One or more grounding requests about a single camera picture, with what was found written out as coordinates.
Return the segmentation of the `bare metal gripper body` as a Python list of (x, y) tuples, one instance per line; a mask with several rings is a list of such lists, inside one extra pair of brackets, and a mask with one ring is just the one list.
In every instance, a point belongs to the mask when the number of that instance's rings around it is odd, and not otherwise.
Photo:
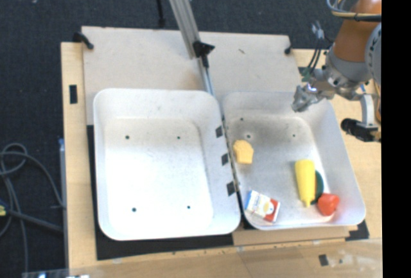
[(309, 79), (307, 91), (317, 92), (318, 100), (331, 100), (339, 95), (347, 100), (357, 100), (357, 89), (365, 81), (365, 73), (346, 73), (329, 69), (316, 69)]

